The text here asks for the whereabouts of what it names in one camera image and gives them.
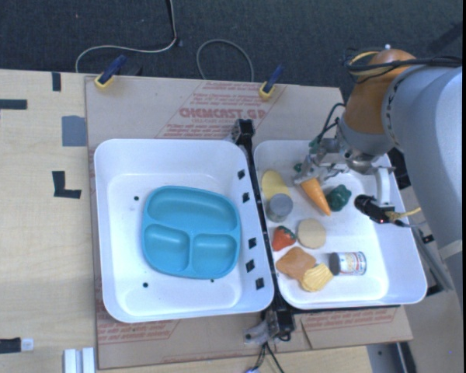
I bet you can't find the yellow rounded toy block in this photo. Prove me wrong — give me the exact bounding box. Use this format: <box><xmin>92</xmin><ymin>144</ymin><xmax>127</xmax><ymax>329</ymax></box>
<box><xmin>260</xmin><ymin>169</ymin><xmax>292</xmax><ymax>202</ymax></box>

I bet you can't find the black cylinder on white bracket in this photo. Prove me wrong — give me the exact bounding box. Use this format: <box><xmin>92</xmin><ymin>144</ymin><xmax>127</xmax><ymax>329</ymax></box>
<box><xmin>353</xmin><ymin>166</ymin><xmax>396</xmax><ymax>225</ymax></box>

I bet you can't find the thin black rod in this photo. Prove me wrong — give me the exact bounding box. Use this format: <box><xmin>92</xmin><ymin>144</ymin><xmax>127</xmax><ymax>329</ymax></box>
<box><xmin>242</xmin><ymin>130</ymin><xmax>283</xmax><ymax>315</ymax></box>

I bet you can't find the orange carrot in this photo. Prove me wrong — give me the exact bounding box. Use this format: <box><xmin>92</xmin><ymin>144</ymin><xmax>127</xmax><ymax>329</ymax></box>
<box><xmin>294</xmin><ymin>162</ymin><xmax>332</xmax><ymax>218</ymax></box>

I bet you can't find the brown cardboard board red print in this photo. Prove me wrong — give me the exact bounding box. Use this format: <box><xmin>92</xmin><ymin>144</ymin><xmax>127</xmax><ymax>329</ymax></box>
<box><xmin>84</xmin><ymin>75</ymin><xmax>415</xmax><ymax>371</ymax></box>

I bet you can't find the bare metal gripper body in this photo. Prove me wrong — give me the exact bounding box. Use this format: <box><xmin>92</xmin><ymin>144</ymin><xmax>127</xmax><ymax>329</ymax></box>
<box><xmin>305</xmin><ymin>137</ymin><xmax>378</xmax><ymax>176</ymax></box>

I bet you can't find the grey can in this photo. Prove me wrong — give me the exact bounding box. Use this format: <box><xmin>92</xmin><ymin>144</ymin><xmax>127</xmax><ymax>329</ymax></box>
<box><xmin>265</xmin><ymin>193</ymin><xmax>294</xmax><ymax>224</ymax></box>

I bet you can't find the green broccoli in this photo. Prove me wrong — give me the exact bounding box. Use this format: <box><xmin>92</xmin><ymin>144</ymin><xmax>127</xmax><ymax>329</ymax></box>
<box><xmin>325</xmin><ymin>184</ymin><xmax>353</xmax><ymax>213</ymax></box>

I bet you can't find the white labelled can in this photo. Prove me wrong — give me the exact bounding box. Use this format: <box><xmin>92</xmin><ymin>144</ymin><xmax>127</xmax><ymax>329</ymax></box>
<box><xmin>328</xmin><ymin>250</ymin><xmax>368</xmax><ymax>277</ymax></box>

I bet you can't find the red strawberry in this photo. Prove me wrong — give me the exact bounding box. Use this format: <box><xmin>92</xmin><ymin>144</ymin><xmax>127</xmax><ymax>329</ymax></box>
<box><xmin>271</xmin><ymin>225</ymin><xmax>297</xmax><ymax>253</ymax></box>

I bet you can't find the white plastic tray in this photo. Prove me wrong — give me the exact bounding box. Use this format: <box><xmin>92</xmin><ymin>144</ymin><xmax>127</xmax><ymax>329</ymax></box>
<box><xmin>252</xmin><ymin>140</ymin><xmax>429</xmax><ymax>311</ymax></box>
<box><xmin>93</xmin><ymin>138</ymin><xmax>276</xmax><ymax>323</ymax></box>

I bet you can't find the yellow ridged crisp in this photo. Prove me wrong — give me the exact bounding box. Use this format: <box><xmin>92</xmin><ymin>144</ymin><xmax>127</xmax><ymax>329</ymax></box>
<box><xmin>300</xmin><ymin>263</ymin><xmax>334</xmax><ymax>293</ymax></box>

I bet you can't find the beige round biscuit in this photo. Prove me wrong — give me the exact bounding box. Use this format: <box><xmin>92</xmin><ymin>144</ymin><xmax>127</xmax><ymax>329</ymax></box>
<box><xmin>297</xmin><ymin>218</ymin><xmax>328</xmax><ymax>249</ymax></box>

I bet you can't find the blue divided plate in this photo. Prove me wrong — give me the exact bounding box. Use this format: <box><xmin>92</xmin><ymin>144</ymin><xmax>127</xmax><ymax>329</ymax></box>
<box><xmin>141</xmin><ymin>185</ymin><xmax>242</xmax><ymax>281</ymax></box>

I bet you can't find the orange toast slice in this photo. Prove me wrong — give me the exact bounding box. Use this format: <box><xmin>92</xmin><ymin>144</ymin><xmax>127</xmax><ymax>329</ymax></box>
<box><xmin>275</xmin><ymin>246</ymin><xmax>318</xmax><ymax>281</ymax></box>

